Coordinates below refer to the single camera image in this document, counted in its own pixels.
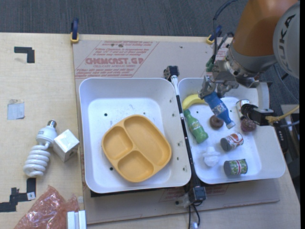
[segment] wooden table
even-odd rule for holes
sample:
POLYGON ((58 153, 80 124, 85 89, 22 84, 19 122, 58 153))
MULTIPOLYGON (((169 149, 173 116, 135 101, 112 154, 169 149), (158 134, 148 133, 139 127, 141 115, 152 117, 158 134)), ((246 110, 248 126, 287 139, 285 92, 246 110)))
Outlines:
MULTIPOLYGON (((80 35, 81 40, 129 40, 204 42, 201 37, 156 37, 80 35)), ((26 192, 27 177, 22 171, 36 134, 49 120, 56 120, 58 133, 69 129, 78 137, 73 51, 70 35, 36 33, 0 33, 0 203, 8 202, 11 188, 26 192), (27 63, 26 54, 14 53, 14 47, 32 47, 35 63, 27 63), (24 118, 7 119, 10 100, 24 102, 24 118)), ((63 163, 50 149, 47 172, 37 178, 36 197, 48 185, 69 199, 82 194, 79 155, 63 163)), ((200 212, 200 228, 298 229, 300 203, 289 175, 275 179, 280 201, 263 205, 200 212)), ((35 200, 20 202, 16 212, 0 213, 1 228, 14 228, 35 200)), ((154 218, 107 222, 88 228, 187 228, 188 213, 154 218)))

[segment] dark gray floor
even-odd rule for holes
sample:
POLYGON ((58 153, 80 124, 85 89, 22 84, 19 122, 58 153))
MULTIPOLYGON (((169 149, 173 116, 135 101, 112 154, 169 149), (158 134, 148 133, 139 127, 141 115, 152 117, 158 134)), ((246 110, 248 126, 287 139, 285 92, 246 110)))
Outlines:
MULTIPOLYGON (((215 12, 227 1, 0 0, 0 32, 70 33, 71 22, 77 17, 81 34, 208 36, 215 12)), ((217 24, 224 33, 236 30, 246 3, 233 2, 220 14, 217 24)), ((296 104, 273 67, 261 80, 272 82, 270 107, 278 115, 282 114, 281 104, 296 104)), ((299 100, 299 80, 288 76, 284 84, 299 100)))

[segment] blue bottle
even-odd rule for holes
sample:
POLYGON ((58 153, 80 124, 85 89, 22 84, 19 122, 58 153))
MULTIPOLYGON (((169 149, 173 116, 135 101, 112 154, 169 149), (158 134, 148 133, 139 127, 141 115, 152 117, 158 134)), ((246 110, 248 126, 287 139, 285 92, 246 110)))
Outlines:
POLYGON ((234 121, 230 119, 228 108, 217 96, 216 92, 212 92, 211 94, 205 96, 204 100, 209 104, 214 115, 225 122, 228 129, 231 129, 233 126, 235 126, 234 121))

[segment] donut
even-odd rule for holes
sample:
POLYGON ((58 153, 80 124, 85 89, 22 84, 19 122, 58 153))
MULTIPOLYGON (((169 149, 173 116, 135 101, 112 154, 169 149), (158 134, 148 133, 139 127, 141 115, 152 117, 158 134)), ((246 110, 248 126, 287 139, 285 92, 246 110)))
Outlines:
POLYGON ((252 120, 244 118, 241 121, 240 128, 244 132, 251 132, 251 131, 254 131, 256 129, 256 124, 252 120))
POLYGON ((212 115, 210 118, 210 125, 215 129, 219 129, 224 125, 224 121, 219 119, 216 115, 212 115))

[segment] cardboard sheet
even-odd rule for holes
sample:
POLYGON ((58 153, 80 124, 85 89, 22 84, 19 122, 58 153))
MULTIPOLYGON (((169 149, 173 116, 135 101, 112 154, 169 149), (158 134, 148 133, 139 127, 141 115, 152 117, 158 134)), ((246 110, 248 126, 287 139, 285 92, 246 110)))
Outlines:
MULTIPOLYGON (((225 55, 226 43, 217 60, 225 55)), ((188 212, 175 200, 182 187, 91 197, 84 177, 80 83, 90 77, 161 77, 167 66, 179 68, 178 80, 203 77, 213 46, 200 42, 79 41, 73 44, 75 87, 87 223, 118 221, 188 212)), ((272 179, 206 186, 207 199, 198 210, 229 208, 279 201, 272 179)))

